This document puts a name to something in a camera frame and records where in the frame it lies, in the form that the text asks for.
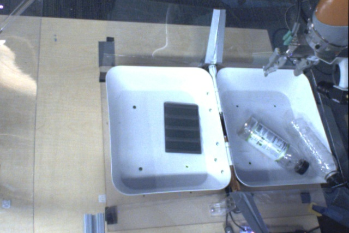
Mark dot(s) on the black ribbed rectangular pad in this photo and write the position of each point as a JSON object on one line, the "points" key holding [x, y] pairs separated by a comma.
{"points": [[182, 128]]}

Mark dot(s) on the clear plastic bottle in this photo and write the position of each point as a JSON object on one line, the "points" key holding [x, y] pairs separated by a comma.
{"points": [[313, 142]]}

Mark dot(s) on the black cylinder on white bracket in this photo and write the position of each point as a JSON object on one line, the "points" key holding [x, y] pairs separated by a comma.
{"points": [[342, 73]]}

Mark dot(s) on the clear bottle with green label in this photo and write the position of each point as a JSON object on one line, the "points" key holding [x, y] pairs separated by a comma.
{"points": [[265, 142]]}

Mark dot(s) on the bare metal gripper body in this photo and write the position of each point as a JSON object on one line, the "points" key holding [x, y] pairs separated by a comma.
{"points": [[324, 49]]}

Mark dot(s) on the pale wood board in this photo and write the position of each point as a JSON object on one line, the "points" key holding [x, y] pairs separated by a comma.
{"points": [[163, 46]]}

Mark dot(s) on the white plastic tray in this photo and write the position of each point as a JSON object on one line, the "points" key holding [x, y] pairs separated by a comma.
{"points": [[261, 90], [136, 139]]}

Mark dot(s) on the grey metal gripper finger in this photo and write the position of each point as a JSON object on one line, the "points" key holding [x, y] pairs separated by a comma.
{"points": [[275, 61], [303, 66]]}

